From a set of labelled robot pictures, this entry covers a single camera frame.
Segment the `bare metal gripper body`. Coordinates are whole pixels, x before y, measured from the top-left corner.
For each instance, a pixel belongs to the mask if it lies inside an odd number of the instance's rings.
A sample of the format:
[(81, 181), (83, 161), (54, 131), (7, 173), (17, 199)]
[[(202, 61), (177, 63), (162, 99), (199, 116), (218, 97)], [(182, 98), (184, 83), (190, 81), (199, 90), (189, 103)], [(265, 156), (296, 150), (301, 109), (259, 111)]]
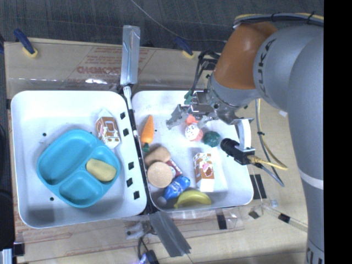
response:
[(239, 118), (236, 115), (239, 109), (241, 109), (241, 106), (235, 106), (222, 100), (213, 91), (204, 90), (194, 93), (189, 114), (192, 114), (197, 120), (200, 120), (202, 116), (209, 116), (211, 121), (221, 120), (228, 125), (232, 125)]

